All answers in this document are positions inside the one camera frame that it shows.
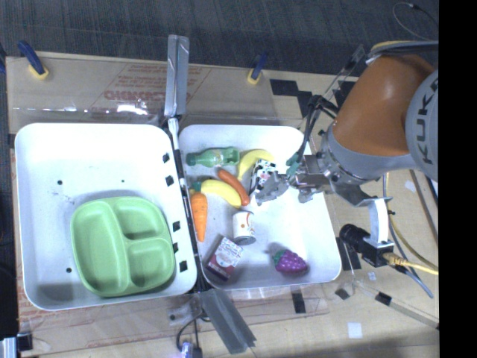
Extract white plastic tray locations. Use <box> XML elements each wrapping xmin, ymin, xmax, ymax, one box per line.
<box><xmin>13</xmin><ymin>122</ymin><xmax>198</xmax><ymax>312</ymax></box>
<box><xmin>177</xmin><ymin>124</ymin><xmax>343</xmax><ymax>292</ymax></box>

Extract black cylinder on white bracket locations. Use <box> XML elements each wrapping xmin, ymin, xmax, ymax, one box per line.
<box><xmin>338</xmin><ymin>196</ymin><xmax>397</xmax><ymax>269</ymax></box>

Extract orange carrot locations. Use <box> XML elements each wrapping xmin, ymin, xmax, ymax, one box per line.
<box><xmin>189</xmin><ymin>188</ymin><xmax>209</xmax><ymax>243</ymax></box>

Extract orange sausage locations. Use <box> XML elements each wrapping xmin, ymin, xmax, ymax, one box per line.
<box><xmin>217</xmin><ymin>168</ymin><xmax>251</xmax><ymax>207</ymax></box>

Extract yellow banana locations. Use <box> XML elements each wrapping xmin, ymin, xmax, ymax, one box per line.
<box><xmin>193</xmin><ymin>178</ymin><xmax>243</xmax><ymax>209</ymax></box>
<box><xmin>236</xmin><ymin>148</ymin><xmax>276</xmax><ymax>181</ymax></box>

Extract red and white carton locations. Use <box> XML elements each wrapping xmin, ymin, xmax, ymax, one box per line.
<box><xmin>205</xmin><ymin>236</ymin><xmax>245</xmax><ymax>281</ymax></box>

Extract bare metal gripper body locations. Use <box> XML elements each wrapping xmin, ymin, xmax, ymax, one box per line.
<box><xmin>296</xmin><ymin>153</ymin><xmax>358</xmax><ymax>198</ymax></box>

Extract white can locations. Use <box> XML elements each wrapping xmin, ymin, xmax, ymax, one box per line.
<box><xmin>232</xmin><ymin>210</ymin><xmax>257</xmax><ymax>246</ymax></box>

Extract brown cardboard board red print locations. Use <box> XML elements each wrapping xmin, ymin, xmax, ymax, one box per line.
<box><xmin>5</xmin><ymin>51</ymin><xmax>331</xmax><ymax>354</ymax></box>

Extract green divided plate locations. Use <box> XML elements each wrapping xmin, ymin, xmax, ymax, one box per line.
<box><xmin>69</xmin><ymin>195</ymin><xmax>177</xmax><ymax>298</ymax></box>

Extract green plastic bottle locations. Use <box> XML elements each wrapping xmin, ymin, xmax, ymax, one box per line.
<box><xmin>185</xmin><ymin>146</ymin><xmax>241</xmax><ymax>168</ymax></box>

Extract black and white cow carton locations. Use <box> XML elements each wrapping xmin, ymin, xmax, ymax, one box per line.
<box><xmin>248</xmin><ymin>158</ymin><xmax>279</xmax><ymax>197</ymax></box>

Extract purple grapes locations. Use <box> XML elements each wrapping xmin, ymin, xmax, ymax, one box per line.
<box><xmin>271</xmin><ymin>248</ymin><xmax>309</xmax><ymax>275</ymax></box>

